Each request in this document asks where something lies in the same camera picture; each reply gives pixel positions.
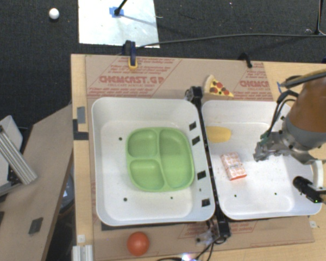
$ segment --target tomato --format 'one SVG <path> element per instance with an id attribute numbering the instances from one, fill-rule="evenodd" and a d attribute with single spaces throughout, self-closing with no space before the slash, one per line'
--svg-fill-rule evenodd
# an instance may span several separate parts
<path id="1" fill-rule="evenodd" d="M 134 256 L 145 254 L 150 246 L 147 236 L 142 232 L 135 232 L 127 240 L 127 248 Z"/>

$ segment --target white tray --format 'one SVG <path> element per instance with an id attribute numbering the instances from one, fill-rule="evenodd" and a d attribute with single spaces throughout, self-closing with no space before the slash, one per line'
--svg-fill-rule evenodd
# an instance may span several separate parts
<path id="1" fill-rule="evenodd" d="M 96 207 L 105 224 L 205 221 L 214 214 L 208 163 L 198 111 L 193 104 L 185 100 L 104 97 L 92 106 L 92 122 Z M 193 123 L 196 127 L 190 130 Z M 195 165 L 195 179 L 188 188 L 146 192 L 131 182 L 126 166 L 126 139 L 132 131 L 145 127 L 177 128 L 187 136 Z M 192 139 L 198 136 L 200 141 L 192 145 Z M 198 180 L 198 173 L 203 171 L 205 177 Z"/>
<path id="2" fill-rule="evenodd" d="M 321 204 L 314 204 L 293 186 L 296 176 L 312 181 L 312 170 L 291 156 L 270 156 L 255 162 L 253 153 L 260 135 L 271 123 L 276 103 L 246 101 L 208 101 L 203 105 L 205 126 L 220 126 L 231 130 L 231 138 L 223 143 L 209 142 L 218 199 L 222 211 L 231 219 L 263 219 L 281 216 L 316 214 Z M 285 105 L 286 116 L 290 107 Z M 282 121 L 273 131 L 281 129 Z M 237 152 L 247 176 L 230 181 L 220 155 Z"/>

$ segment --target wooden table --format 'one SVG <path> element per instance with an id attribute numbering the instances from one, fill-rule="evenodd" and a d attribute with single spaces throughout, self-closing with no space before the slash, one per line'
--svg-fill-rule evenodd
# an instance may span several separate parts
<path id="1" fill-rule="evenodd" d="M 72 101 L 73 119 L 78 118 L 78 108 L 87 107 L 86 98 L 86 64 L 85 55 L 72 55 Z M 225 65 L 231 61 L 221 61 Z M 277 82 L 282 82 L 289 76 L 306 74 L 311 71 L 325 68 L 325 64 L 303 64 L 303 63 L 264 63 L 269 85 L 276 99 L 279 96 Z M 301 86 L 294 88 L 300 91 Z M 82 123 L 77 126 L 78 133 L 88 132 L 87 115 Z M 321 149 L 311 152 L 317 158 L 326 158 L 326 144 Z M 92 228 L 92 199 L 90 182 L 90 158 L 89 143 L 87 140 L 77 138 L 74 140 L 74 164 L 76 182 L 76 233 L 77 244 L 93 244 Z M 324 186 L 326 187 L 326 164 L 324 165 Z M 317 214 L 310 217 L 315 222 L 313 229 L 315 242 L 309 244 L 295 244 L 274 247 L 245 248 L 241 250 L 216 251 L 211 260 L 326 260 L 326 206 Z M 154 261 L 158 257 L 138 258 L 141 261 Z"/>
<path id="2" fill-rule="evenodd" d="M 45 260 L 72 166 L 71 105 L 33 126 L 24 157 L 37 179 L 0 202 L 0 261 Z M 40 228 L 29 234 L 30 226 Z"/>

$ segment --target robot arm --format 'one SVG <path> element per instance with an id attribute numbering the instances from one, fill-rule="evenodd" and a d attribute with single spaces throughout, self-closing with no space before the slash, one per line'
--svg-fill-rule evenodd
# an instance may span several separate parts
<path id="1" fill-rule="evenodd" d="M 271 132 L 270 128 L 257 143 L 254 153 L 256 161 L 280 154 L 290 154 L 303 164 L 311 164 L 315 161 L 308 151 L 326 143 L 326 76 L 319 79 L 314 77 L 324 73 L 326 74 L 323 72 L 309 77 L 304 76 L 307 81 L 289 114 L 283 118 L 282 129 Z M 294 92 L 288 90 L 287 94 L 293 95 Z M 278 116 L 280 113 L 274 113 L 273 122 Z"/>
<path id="2" fill-rule="evenodd" d="M 326 70 L 294 77 L 282 85 L 289 89 L 300 83 L 304 83 L 300 94 L 287 90 L 279 96 L 272 124 L 257 143 L 254 159 L 265 160 L 270 155 L 283 154 L 293 156 L 302 164 L 310 164 L 314 173 L 314 182 L 298 176 L 293 180 L 293 185 L 310 201 L 326 204 L 326 189 L 322 187 L 322 164 L 326 160 L 315 159 L 308 153 L 309 150 L 326 143 Z M 287 95 L 294 95 L 297 99 L 288 115 L 282 117 L 284 122 L 281 130 L 272 132 Z"/>

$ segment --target green plate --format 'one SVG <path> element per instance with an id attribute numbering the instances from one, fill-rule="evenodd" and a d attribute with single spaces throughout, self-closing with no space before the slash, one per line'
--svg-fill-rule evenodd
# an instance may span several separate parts
<path id="1" fill-rule="evenodd" d="M 137 129 L 127 138 L 126 153 L 130 179 L 141 190 L 181 190 L 193 182 L 191 147 L 178 129 Z"/>

